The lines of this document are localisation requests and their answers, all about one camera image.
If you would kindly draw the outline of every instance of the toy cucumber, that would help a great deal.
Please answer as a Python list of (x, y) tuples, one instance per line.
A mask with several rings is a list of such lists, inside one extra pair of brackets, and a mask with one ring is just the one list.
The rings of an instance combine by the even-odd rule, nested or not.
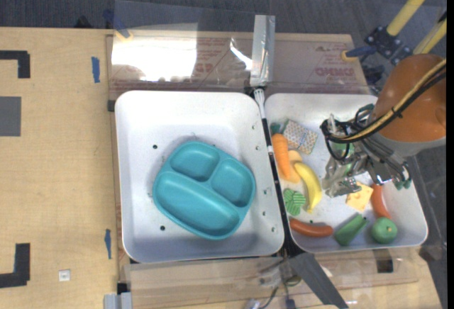
[(366, 227), (367, 220), (357, 213), (334, 234), (334, 238), (341, 246), (348, 246), (353, 239)]

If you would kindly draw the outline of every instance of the toy kitchen sink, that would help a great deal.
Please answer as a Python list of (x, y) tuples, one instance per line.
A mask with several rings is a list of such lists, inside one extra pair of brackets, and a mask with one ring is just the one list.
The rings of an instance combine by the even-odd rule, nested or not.
[[(319, 132), (321, 122), (331, 112), (336, 112), (337, 118), (349, 119), (359, 108), (375, 101), (374, 96), (367, 94), (272, 94), (265, 102), (265, 114), (268, 124), (292, 119)], [(385, 190), (387, 207), (399, 227), (396, 240), (390, 245), (378, 244), (371, 238), (372, 224), (348, 246), (340, 246), (333, 237), (307, 237), (284, 226), (288, 220), (283, 218), (290, 216), (279, 200), (279, 190), (302, 187), (275, 181), (269, 137), (266, 138), (269, 133), (263, 128), (258, 104), (247, 94), (128, 91), (118, 98), (115, 115), (123, 246), (137, 262), (270, 256), (288, 241), (301, 251), (317, 253), (416, 246), (426, 239), (427, 224), (414, 186)], [(156, 177), (172, 153), (188, 142), (221, 150), (244, 164), (254, 177), (255, 189), (247, 213), (234, 232), (222, 240), (195, 235), (163, 214), (154, 201)], [(312, 153), (303, 160), (322, 179), (329, 157), (323, 136), (319, 136)], [(210, 174), (211, 171), (206, 173), (202, 180), (209, 180)], [(366, 177), (363, 183), (371, 181)], [(323, 222), (336, 230), (355, 212), (345, 204), (345, 196), (331, 198), (323, 194), (313, 213), (301, 210), (296, 218)], [(370, 222), (375, 219), (370, 203), (362, 214)]]

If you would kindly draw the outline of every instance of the orange carrot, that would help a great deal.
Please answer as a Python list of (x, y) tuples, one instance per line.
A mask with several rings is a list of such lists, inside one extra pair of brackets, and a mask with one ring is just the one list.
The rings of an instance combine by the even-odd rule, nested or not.
[(275, 151), (277, 166), (285, 179), (290, 177), (289, 143), (283, 134), (273, 134), (271, 137), (272, 148)]
[(383, 203), (383, 186), (373, 183), (371, 185), (371, 188), (373, 188), (374, 191), (372, 192), (372, 195), (370, 197), (370, 203), (372, 204), (372, 208), (374, 209), (375, 216), (377, 218), (386, 217), (391, 220), (391, 215), (389, 214)]

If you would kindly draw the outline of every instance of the black corner marker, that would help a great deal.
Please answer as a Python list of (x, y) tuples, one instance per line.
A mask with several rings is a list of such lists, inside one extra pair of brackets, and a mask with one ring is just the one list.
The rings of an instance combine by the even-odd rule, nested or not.
[(0, 274), (0, 288), (25, 286), (30, 280), (30, 244), (16, 244), (14, 271)]
[(27, 51), (0, 51), (0, 60), (17, 60), (17, 77), (30, 78), (30, 55)]

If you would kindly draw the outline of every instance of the gray square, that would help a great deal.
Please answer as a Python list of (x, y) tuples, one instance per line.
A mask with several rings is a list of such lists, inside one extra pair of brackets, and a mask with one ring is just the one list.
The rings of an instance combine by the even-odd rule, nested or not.
[(21, 97), (0, 96), (0, 136), (21, 136)]

